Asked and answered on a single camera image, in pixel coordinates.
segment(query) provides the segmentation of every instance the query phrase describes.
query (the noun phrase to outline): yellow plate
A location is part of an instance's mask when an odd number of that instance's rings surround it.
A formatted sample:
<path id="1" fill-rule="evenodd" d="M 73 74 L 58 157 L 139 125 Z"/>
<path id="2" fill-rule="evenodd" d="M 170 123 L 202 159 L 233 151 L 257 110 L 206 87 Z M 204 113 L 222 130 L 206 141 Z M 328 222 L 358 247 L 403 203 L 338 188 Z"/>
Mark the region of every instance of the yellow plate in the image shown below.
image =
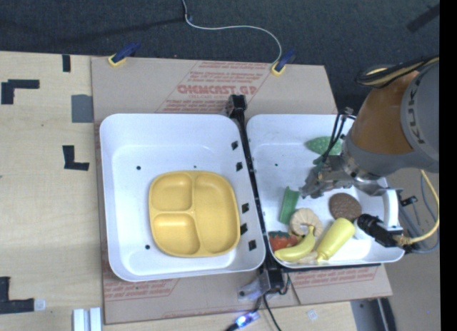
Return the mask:
<path id="1" fill-rule="evenodd" d="M 240 239 L 233 188 L 224 177 L 208 171 L 174 171 L 154 179 L 149 220 L 154 241 L 169 255 L 222 255 Z"/>

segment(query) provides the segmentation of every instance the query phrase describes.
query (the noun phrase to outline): blue clamp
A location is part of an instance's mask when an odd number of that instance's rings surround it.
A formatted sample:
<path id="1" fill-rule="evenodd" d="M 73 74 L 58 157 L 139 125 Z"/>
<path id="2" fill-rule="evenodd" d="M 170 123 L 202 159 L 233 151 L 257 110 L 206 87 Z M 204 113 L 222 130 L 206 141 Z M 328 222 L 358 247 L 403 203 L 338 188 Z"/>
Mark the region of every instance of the blue clamp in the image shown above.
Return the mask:
<path id="1" fill-rule="evenodd" d="M 286 68 L 286 63 L 291 63 L 295 59 L 295 50 L 291 49 L 284 54 L 278 62 L 271 67 L 271 73 L 274 76 L 280 76 Z"/>
<path id="2" fill-rule="evenodd" d="M 140 49 L 140 43 L 130 43 L 127 46 L 123 47 L 117 54 L 114 54 L 111 57 L 108 57 L 108 62 L 111 66 L 117 67 L 123 64 L 126 61 L 126 57 L 134 56 L 135 53 Z"/>

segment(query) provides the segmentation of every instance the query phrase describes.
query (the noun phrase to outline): toy banana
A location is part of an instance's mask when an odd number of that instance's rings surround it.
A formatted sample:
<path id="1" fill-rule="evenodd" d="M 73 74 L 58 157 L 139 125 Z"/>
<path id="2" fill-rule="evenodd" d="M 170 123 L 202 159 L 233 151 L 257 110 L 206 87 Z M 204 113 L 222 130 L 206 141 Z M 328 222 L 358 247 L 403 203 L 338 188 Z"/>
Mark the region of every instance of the toy banana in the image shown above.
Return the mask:
<path id="1" fill-rule="evenodd" d="M 310 253 L 316 244 L 313 231 L 314 227 L 310 225 L 308 235 L 306 235 L 297 245 L 276 250 L 274 255 L 282 261 L 293 262 L 301 259 L 306 254 Z"/>

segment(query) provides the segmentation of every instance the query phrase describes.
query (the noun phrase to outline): brown round toy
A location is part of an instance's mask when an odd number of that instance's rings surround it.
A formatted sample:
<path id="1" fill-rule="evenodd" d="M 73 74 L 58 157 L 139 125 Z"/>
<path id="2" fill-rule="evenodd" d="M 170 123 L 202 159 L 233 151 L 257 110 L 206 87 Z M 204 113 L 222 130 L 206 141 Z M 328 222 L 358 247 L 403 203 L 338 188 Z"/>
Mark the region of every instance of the brown round toy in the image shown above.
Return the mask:
<path id="1" fill-rule="evenodd" d="M 335 219 L 342 217 L 353 222 L 362 214 L 362 207 L 352 195 L 338 193 L 330 198 L 330 213 Z"/>

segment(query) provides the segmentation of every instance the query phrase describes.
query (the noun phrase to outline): cardboard sheet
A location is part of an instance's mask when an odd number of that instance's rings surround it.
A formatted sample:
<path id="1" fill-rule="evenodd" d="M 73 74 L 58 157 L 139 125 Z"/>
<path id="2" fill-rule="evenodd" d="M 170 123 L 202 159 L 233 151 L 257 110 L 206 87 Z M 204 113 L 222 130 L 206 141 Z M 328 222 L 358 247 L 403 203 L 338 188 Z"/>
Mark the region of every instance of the cardboard sheet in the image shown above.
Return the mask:
<path id="1" fill-rule="evenodd" d="M 237 289 L 256 271 L 151 282 L 124 282 L 111 271 L 106 246 L 99 126 L 115 113 L 221 113 L 231 94 L 248 102 L 246 119 L 260 113 L 336 113 L 322 66 L 290 65 L 273 76 L 266 63 L 128 58 L 113 68 L 91 59 L 97 181 L 103 259 L 105 323 L 155 320 L 250 310 Z M 271 307 L 338 302 L 391 294 L 384 267 L 316 270 L 291 274 L 292 289 Z"/>

